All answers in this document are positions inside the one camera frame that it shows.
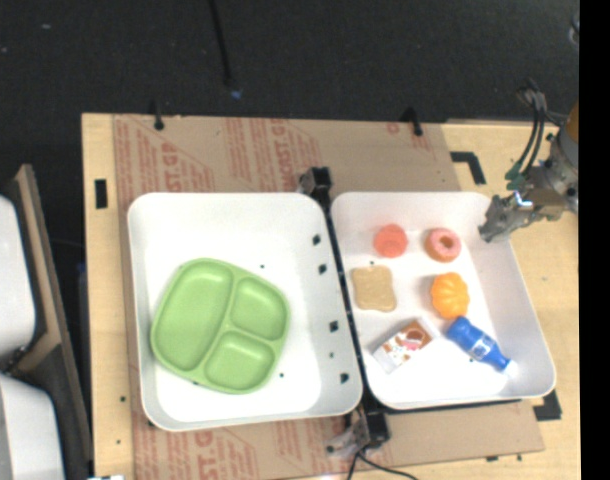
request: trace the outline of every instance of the toy cookie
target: toy cookie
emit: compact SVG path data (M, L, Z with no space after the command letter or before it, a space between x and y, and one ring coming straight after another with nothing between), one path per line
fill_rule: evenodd
M396 309L396 295L392 271L384 265L352 270L354 299L361 309L392 311Z
M407 249L407 235L398 224L388 224L374 235L374 249L385 258L397 258Z

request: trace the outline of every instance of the toy bread slice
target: toy bread slice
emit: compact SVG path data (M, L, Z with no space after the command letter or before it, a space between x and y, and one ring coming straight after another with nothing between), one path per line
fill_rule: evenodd
M361 309L392 311L396 309L396 295L392 271L383 265L352 270L354 299Z

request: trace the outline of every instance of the orange pumpkin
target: orange pumpkin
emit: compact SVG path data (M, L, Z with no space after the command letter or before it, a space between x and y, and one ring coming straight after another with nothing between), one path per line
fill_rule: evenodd
M432 305L443 318L465 316L469 306L467 283L456 272L440 274L431 289Z

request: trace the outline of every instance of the black floor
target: black floor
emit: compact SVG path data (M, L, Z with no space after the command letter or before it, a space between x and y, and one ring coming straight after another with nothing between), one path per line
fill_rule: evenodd
M580 0L0 0L0 187L33 164L76 336L82 113L146 113L156 100L165 114L396 120L413 106L424 122L529 119L515 96L528 76L566 113L579 11Z

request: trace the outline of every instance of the small box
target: small box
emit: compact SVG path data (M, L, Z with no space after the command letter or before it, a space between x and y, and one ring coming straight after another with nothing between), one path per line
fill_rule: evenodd
M415 352L428 345L436 336L422 319L414 319L374 351L374 358L387 373L409 361Z

